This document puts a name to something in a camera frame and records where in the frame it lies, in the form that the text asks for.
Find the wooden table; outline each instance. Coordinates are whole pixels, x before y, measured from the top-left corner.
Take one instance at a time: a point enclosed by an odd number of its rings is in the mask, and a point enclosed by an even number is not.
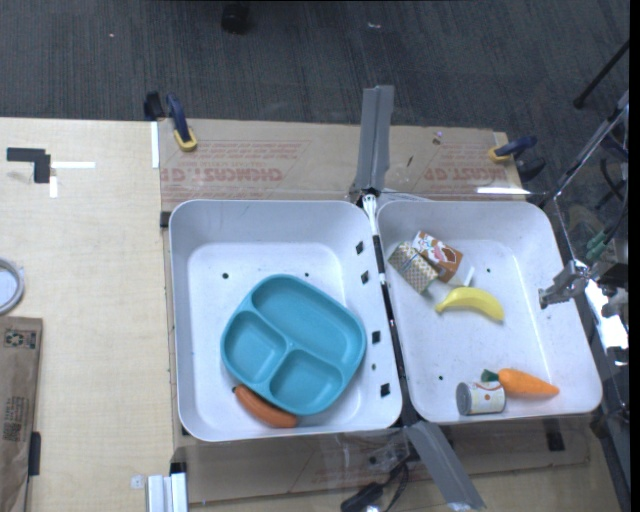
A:
[[[24,268],[26,282],[11,314],[44,320],[35,424],[42,453],[29,509],[142,511],[137,484],[167,474],[174,450],[151,125],[43,119],[0,125],[2,151],[41,148],[54,162],[95,162],[94,169],[58,169],[58,197],[51,198],[49,185],[33,183],[30,164],[0,161],[0,254]],[[490,510],[616,510],[599,443],[588,442],[588,463],[474,482]],[[430,511],[449,510],[432,482],[406,493],[400,503],[411,510],[426,503]],[[207,508],[335,511],[351,494]]]

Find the blue plate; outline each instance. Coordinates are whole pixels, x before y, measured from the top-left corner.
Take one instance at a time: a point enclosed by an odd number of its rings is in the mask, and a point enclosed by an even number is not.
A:
[[[297,277],[258,283],[222,333],[222,360],[241,382],[296,415],[317,414],[344,391],[366,348],[360,321]]]

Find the silver can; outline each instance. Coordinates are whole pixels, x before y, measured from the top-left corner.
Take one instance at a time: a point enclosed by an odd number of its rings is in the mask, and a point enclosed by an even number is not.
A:
[[[458,411],[463,416],[504,410],[506,397],[499,382],[461,382],[456,388]]]

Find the brown sausage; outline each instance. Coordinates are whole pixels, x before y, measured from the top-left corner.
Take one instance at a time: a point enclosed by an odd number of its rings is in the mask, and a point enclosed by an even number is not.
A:
[[[268,425],[278,428],[293,428],[298,424],[298,418],[294,414],[270,404],[244,384],[238,384],[233,391],[238,401],[248,412]]]

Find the brown paper bag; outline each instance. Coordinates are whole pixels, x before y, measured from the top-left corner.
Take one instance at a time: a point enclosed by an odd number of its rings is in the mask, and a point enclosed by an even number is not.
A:
[[[0,512],[23,512],[42,320],[0,316]]]

